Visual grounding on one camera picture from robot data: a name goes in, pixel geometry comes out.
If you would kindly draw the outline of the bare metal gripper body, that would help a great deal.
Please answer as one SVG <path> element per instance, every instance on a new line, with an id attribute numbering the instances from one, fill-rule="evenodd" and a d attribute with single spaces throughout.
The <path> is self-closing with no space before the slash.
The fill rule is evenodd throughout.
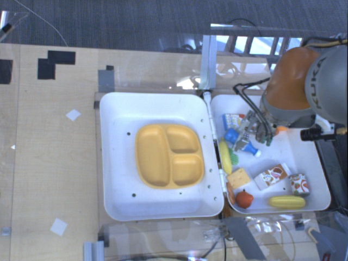
<path id="1" fill-rule="evenodd" d="M 273 141 L 273 131 L 263 114 L 252 112 L 251 129 L 256 140 L 261 144 L 271 144 Z"/>

